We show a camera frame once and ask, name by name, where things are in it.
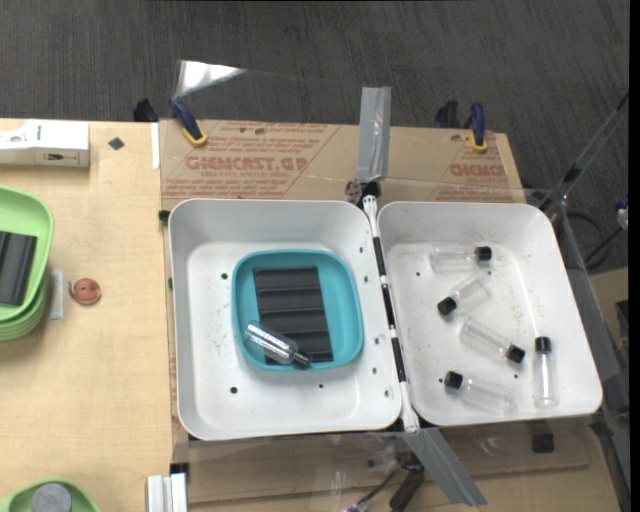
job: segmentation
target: glass vial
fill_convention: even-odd
[[[556,361],[551,351],[551,340],[536,338],[533,361],[533,399],[536,407],[547,409],[558,405],[558,377]]]
[[[526,352],[487,325],[469,317],[460,329],[460,341],[474,347],[494,359],[520,364]]]
[[[298,352],[298,344],[295,341],[255,320],[247,325],[243,339],[247,347],[257,347],[265,356],[279,364],[293,364],[301,370],[310,366],[309,358]]]
[[[472,407],[499,414],[507,414],[516,409],[514,391],[499,384],[454,371],[447,372],[444,384]]]
[[[488,274],[471,274],[454,286],[447,297],[438,303],[438,311],[445,316],[454,310],[464,313],[488,301],[491,298],[488,290],[490,282]]]
[[[491,247],[467,245],[441,245],[429,253],[429,263],[434,272],[472,270],[481,261],[491,259]]]

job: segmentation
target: small white box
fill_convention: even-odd
[[[0,131],[0,164],[89,167],[89,123],[29,119]]]

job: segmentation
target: metal bracket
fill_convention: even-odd
[[[188,512],[187,475],[154,475],[147,478],[147,512]]]

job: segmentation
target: round copper cap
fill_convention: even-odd
[[[80,304],[90,306],[100,300],[100,285],[88,277],[76,281],[73,287],[69,287],[71,296]]]

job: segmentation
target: green container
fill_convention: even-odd
[[[19,306],[0,304],[0,326],[34,308],[45,279],[53,226],[51,209],[42,199],[24,190],[0,185],[0,231],[37,238],[24,302]]]
[[[71,493],[73,512],[101,512],[101,508],[78,483],[64,477],[41,478],[0,498],[0,512],[31,512],[35,492],[45,484],[60,484]]]
[[[49,281],[45,278],[31,307],[6,322],[0,322],[0,342],[21,338],[35,329],[46,310]]]

